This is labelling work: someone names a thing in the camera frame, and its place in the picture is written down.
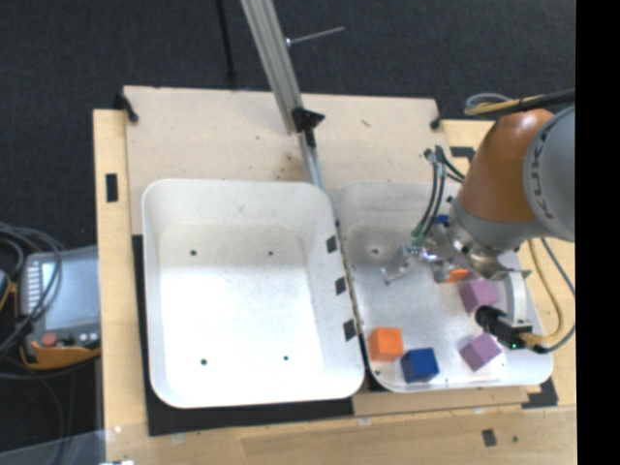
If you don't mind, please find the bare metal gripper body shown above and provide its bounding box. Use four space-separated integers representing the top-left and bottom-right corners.
411 224 505 277

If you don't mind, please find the purple cube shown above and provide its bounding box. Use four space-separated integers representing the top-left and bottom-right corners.
458 331 504 373
457 278 500 315

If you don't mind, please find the white plastic tray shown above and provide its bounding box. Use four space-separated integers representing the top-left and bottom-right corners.
140 177 366 411
333 181 555 394

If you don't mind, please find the thin black and white rod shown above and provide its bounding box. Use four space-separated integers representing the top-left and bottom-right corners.
334 216 367 346

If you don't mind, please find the pale wood board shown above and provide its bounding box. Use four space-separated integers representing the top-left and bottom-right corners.
122 84 532 418

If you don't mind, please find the black cylinder on white bracket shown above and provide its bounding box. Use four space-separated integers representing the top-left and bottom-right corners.
474 267 535 352

